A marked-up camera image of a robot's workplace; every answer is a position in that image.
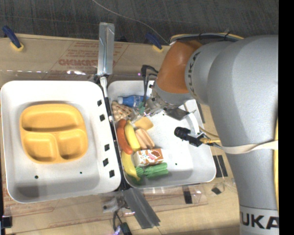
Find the yellow divided plate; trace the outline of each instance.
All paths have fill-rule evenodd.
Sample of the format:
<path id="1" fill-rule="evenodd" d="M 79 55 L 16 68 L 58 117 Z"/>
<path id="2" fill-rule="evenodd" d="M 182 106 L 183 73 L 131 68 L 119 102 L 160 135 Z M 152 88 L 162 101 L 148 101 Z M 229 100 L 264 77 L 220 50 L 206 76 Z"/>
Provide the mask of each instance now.
<path id="1" fill-rule="evenodd" d="M 84 119 L 68 104 L 41 104 L 26 108 L 20 117 L 25 154 L 40 164 L 64 163 L 85 155 L 88 148 Z"/>

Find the plastic lid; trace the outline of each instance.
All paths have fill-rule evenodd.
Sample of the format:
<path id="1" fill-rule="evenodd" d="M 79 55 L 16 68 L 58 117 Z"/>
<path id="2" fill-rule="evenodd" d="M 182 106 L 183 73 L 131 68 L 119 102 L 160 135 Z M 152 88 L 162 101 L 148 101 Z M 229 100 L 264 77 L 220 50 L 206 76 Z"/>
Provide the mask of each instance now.
<path id="1" fill-rule="evenodd" d="M 119 103 L 119 104 L 123 104 L 123 97 L 118 96 L 118 103 Z"/>

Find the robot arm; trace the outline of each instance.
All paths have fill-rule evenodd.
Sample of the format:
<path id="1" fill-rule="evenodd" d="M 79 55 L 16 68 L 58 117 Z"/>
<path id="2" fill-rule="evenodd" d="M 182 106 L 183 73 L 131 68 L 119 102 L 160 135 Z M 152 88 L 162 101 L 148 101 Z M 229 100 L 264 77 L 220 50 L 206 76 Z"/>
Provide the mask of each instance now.
<path id="1" fill-rule="evenodd" d="M 176 108 L 190 98 L 210 106 L 238 189 L 241 234 L 279 234 L 272 149 L 241 154 L 274 140 L 278 36 L 202 46 L 195 41 L 176 42 L 147 104 L 156 113 Z"/>

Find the white plastic container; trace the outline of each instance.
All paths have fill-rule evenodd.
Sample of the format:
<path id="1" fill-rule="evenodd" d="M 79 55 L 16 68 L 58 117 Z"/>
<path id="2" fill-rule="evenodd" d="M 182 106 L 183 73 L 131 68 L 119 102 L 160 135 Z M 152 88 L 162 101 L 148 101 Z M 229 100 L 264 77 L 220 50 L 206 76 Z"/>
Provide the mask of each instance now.
<path id="1" fill-rule="evenodd" d="M 118 96 L 143 95 L 143 89 L 142 81 L 116 81 L 108 87 L 108 95 L 113 101 Z M 114 148 L 98 85 L 84 81 L 11 81 L 1 88 L 0 100 L 6 182 L 14 200 L 41 202 L 106 193 L 118 188 L 121 183 L 118 151 Z M 26 156 L 20 138 L 20 115 L 29 106 L 44 103 L 70 104 L 81 112 L 89 143 L 83 157 L 62 164 L 38 164 Z M 187 108 L 196 110 L 195 100 L 188 101 Z M 159 113 L 150 118 L 154 127 L 148 133 L 158 147 L 167 150 L 164 157 L 170 173 L 154 180 L 144 179 L 141 185 L 134 184 L 125 175 L 130 185 L 135 188 L 172 187 L 214 179 L 216 167 L 210 147 L 194 147 L 173 133 L 177 126 L 191 129 L 194 119 L 202 125 L 198 111 L 192 117 L 177 121 Z"/>

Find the dark gray floor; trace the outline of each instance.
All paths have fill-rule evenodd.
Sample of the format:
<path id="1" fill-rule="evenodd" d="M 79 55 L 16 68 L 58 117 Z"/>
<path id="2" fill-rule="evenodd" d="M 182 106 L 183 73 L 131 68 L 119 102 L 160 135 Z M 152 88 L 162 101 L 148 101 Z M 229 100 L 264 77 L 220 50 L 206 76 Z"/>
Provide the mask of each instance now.
<path id="1" fill-rule="evenodd" d="M 180 33 L 224 32 L 243 37 L 278 34 L 279 0 L 96 0 L 155 29 L 165 44 Z M 146 25 L 111 13 L 92 0 L 0 0 L 2 26 L 17 33 L 98 39 L 100 22 L 114 23 L 116 39 L 143 43 Z"/>

